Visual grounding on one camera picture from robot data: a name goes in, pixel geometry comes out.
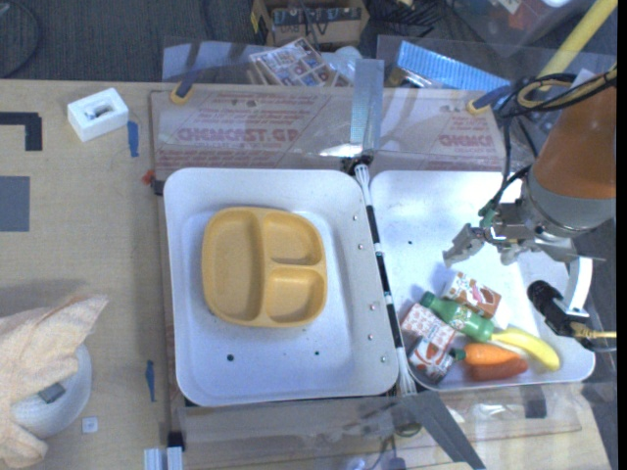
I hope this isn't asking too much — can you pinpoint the yellow banana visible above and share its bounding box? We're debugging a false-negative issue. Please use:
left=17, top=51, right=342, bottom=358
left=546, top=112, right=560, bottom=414
left=490, top=326, right=561, bottom=373

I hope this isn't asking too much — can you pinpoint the orange patterned carton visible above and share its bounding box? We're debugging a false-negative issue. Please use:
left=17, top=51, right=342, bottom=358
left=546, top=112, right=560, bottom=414
left=400, top=302, right=459, bottom=351

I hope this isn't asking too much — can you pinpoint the thin black and white rod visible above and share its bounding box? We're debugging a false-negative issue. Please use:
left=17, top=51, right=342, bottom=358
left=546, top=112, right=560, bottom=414
left=353, top=163, right=418, bottom=397

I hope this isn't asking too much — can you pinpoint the brown sausage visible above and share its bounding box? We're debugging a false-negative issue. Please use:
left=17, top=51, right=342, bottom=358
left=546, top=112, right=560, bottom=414
left=469, top=357, right=530, bottom=383

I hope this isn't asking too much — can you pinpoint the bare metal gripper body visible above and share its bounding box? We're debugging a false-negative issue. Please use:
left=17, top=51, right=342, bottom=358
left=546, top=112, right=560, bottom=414
left=483, top=199, right=577, bottom=256

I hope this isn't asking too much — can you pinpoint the orange and white juice carton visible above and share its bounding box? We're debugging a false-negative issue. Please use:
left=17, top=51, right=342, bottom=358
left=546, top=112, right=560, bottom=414
left=440, top=270, right=504, bottom=320

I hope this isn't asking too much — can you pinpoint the white plastic tray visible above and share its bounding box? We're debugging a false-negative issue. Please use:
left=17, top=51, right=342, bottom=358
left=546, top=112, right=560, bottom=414
left=368, top=168, right=597, bottom=393
left=162, top=165, right=401, bottom=408

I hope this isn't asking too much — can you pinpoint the brown cardboard board red print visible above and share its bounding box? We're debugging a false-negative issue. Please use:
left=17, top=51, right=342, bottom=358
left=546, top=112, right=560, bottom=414
left=148, top=87, right=585, bottom=450

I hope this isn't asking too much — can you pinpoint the orange carrot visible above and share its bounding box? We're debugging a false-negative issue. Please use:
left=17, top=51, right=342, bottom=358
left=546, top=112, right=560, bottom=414
left=452, top=342, right=522, bottom=367

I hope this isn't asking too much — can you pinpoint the black block with thin wires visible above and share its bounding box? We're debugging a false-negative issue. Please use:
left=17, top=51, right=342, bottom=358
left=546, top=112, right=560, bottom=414
left=341, top=150, right=376, bottom=175

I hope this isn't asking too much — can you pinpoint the white foam box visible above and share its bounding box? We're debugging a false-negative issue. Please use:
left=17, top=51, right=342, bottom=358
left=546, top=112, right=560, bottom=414
left=66, top=86, right=130, bottom=144

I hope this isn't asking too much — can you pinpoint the green bottle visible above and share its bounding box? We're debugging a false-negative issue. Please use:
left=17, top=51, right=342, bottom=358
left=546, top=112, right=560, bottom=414
left=419, top=291, right=497, bottom=345

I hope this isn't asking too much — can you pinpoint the yellow divided plate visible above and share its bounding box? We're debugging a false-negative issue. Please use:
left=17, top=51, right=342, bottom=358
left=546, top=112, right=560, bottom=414
left=200, top=206, right=329, bottom=329

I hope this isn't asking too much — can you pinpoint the pale yellow cloth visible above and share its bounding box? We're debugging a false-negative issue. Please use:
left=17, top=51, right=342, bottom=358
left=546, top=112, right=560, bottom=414
left=0, top=293, right=110, bottom=470

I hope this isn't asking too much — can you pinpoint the white round tub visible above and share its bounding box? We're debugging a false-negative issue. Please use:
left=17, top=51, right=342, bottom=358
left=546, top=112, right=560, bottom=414
left=9, top=342, right=94, bottom=441

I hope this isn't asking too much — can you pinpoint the orange and white small can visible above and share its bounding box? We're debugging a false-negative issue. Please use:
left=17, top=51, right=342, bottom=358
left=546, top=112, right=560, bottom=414
left=407, top=337, right=458, bottom=386

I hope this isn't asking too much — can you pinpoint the black cylinder on white bracket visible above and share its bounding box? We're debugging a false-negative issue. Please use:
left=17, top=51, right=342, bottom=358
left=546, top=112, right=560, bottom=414
left=526, top=255, right=595, bottom=338

